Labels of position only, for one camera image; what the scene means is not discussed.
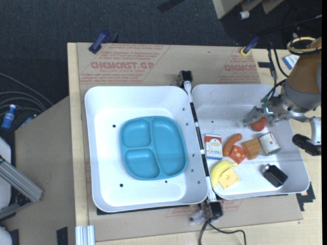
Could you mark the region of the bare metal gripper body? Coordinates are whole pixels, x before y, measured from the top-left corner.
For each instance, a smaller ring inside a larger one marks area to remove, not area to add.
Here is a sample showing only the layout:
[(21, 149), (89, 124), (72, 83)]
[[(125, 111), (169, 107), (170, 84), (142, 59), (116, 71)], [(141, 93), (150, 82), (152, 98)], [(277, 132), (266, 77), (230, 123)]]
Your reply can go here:
[(309, 117), (306, 113), (309, 109), (300, 107), (284, 95), (273, 96), (263, 103), (265, 116), (278, 116), (280, 121), (294, 119), (301, 123), (310, 122), (314, 116)]

